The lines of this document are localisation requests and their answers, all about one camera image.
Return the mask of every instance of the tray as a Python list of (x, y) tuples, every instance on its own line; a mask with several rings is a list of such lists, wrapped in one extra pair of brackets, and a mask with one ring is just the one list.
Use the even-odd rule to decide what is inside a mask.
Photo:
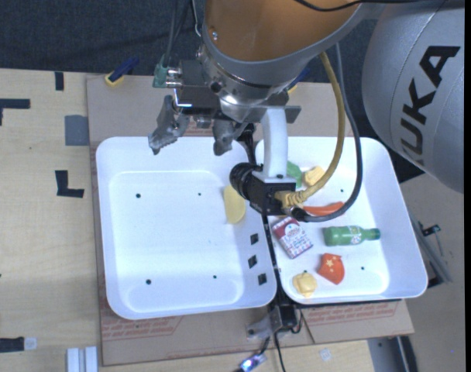
[(261, 216), (228, 224), (223, 188), (245, 150), (217, 157), (185, 137), (156, 156), (146, 137), (114, 137), (96, 153), (108, 303), (125, 319), (268, 304), (276, 294)]
[[(290, 137), (289, 161), (304, 172), (317, 165), (327, 169), (335, 150), (335, 138)], [(328, 222), (300, 222), (313, 247), (291, 259), (273, 234), (283, 289), (290, 298), (303, 305), (383, 301), (413, 298), (427, 287), (427, 274), (404, 199), (392, 167), (389, 153), (374, 139), (361, 139), (363, 152), (363, 185), (355, 204), (342, 216)], [(256, 158), (263, 162), (263, 141), (256, 147)], [(307, 205), (345, 202), (356, 179), (354, 139), (346, 138), (339, 166), (326, 186), (308, 199)], [(273, 225), (282, 217), (271, 217)], [(355, 246), (326, 246), (322, 228), (358, 225), (377, 227), (379, 241), (365, 241)], [(318, 275), (323, 253), (338, 254), (346, 275), (333, 284)], [(292, 284), (294, 275), (307, 271), (318, 287), (310, 298), (300, 294)]]

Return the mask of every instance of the bottle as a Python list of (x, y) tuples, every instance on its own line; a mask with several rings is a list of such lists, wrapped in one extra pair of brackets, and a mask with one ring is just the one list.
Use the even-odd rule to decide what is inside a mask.
[(365, 239), (379, 239), (379, 229), (363, 229), (359, 226), (333, 226), (323, 229), (325, 244), (334, 245), (357, 245)]

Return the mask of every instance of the blue clamp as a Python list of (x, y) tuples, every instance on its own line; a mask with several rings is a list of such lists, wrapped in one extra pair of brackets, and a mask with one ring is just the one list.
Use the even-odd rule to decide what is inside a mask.
[(139, 63), (139, 58), (133, 57), (129, 58), (123, 62), (119, 67), (117, 67), (112, 73), (109, 73), (105, 76), (106, 84), (110, 87), (115, 87), (121, 80), (123, 80), (124, 74), (131, 74), (132, 69), (137, 66)]

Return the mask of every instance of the wooden table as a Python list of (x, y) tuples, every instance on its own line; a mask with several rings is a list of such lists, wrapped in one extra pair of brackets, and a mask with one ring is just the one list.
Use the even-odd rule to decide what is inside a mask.
[[(35, 350), (0, 353), (0, 372), (65, 371), (66, 349), (100, 346), (88, 146), (66, 146), (64, 118), (87, 116), (86, 75), (0, 69), (0, 99), (28, 98), (30, 109), (3, 109), (0, 125), (0, 338), (37, 340)], [(57, 196), (55, 171), (83, 198)], [(324, 360), (320, 351), (332, 358)], [(115, 371), (232, 371), (249, 354), (100, 367)], [(279, 371), (275, 350), (257, 370)], [(372, 372), (366, 341), (283, 349), (288, 372)]]

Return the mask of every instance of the teal connector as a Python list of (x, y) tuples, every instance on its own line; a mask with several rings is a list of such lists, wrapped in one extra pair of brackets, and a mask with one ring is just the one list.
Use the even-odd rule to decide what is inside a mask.
[(164, 55), (161, 56), (160, 62), (155, 66), (155, 73), (153, 79), (154, 88), (165, 88), (167, 86), (168, 67), (164, 67), (163, 58)]

